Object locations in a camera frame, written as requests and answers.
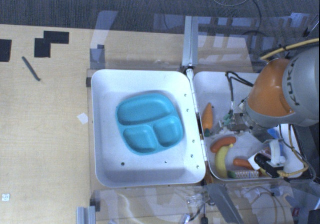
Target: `white sticker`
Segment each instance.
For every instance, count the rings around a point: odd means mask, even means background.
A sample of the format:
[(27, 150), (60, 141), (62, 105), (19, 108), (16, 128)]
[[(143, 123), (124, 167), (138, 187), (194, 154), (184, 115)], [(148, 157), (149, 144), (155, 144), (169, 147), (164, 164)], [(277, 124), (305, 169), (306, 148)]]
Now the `white sticker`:
[(214, 217), (213, 218), (213, 223), (214, 224), (221, 224), (221, 218)]
[(2, 201), (9, 201), (10, 200), (10, 193), (2, 194)]
[(80, 115), (77, 115), (77, 117), (79, 118), (79, 120), (83, 125), (89, 122), (89, 117), (84, 112)]

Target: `blue plate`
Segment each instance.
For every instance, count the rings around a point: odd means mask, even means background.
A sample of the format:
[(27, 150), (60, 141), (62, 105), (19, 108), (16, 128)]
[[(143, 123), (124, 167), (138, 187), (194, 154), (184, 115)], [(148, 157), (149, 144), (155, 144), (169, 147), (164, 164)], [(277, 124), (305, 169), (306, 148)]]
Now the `blue plate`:
[(116, 120), (125, 144), (139, 155), (169, 149), (184, 136), (182, 122), (173, 103), (158, 93), (123, 101), (116, 109)]

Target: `yellow cable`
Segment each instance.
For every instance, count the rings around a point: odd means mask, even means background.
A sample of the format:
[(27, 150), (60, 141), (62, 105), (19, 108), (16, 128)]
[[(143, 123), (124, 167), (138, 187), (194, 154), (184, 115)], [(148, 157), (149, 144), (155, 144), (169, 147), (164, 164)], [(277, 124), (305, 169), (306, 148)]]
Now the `yellow cable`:
[(305, 172), (306, 170), (309, 169), (309, 165), (298, 155), (296, 149), (294, 148), (294, 144), (292, 142), (292, 135), (291, 135), (291, 124), (289, 124), (289, 140), (290, 140), (290, 145), (291, 145), (291, 149), (293, 151), (293, 153), (295, 154), (295, 156), (303, 163), (303, 168), (298, 170), (298, 171), (295, 171), (295, 172), (292, 172), (292, 173), (287, 173), (283, 170), (278, 170), (277, 173), (281, 176), (281, 177), (289, 177), (289, 176), (292, 176), (292, 175), (296, 175), (296, 174), (299, 174), (299, 173), (303, 173)]
[(279, 49), (277, 49), (277, 50), (275, 50), (273, 52), (270, 52), (269, 54), (264, 55), (263, 57), (261, 57), (261, 60), (266, 60), (267, 58), (272, 57), (275, 54), (279, 54), (281, 52), (284, 52), (284, 51), (287, 51), (287, 50), (291, 50), (291, 49), (294, 49), (294, 48), (297, 48), (297, 47), (300, 47), (300, 46), (304, 46), (304, 45), (308, 45), (308, 44), (312, 44), (312, 43), (317, 43), (317, 42), (319, 42), (319, 40), (320, 40), (319, 38), (314, 38), (314, 39), (302, 41), (302, 42), (299, 42), (299, 43), (296, 43), (296, 44), (293, 44), (293, 45), (289, 45), (289, 46), (286, 46), (286, 47), (279, 48)]

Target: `blue divided plate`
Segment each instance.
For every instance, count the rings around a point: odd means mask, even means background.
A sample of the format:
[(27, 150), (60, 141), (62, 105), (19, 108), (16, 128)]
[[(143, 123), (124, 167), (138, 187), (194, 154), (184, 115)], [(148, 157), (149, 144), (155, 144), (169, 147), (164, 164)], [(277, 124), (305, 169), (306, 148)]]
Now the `blue divided plate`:
[(178, 144), (184, 136), (181, 119), (164, 95), (150, 93), (132, 97), (116, 109), (118, 128), (128, 148), (147, 155)]

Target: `yellow banana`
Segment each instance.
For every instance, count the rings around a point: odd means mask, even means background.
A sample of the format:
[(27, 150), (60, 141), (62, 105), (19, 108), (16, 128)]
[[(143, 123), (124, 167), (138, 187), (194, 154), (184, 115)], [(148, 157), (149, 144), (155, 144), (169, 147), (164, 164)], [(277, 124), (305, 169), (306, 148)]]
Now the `yellow banana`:
[(228, 177), (225, 159), (229, 149), (233, 146), (232, 143), (228, 146), (222, 146), (215, 155), (215, 168), (221, 178)]

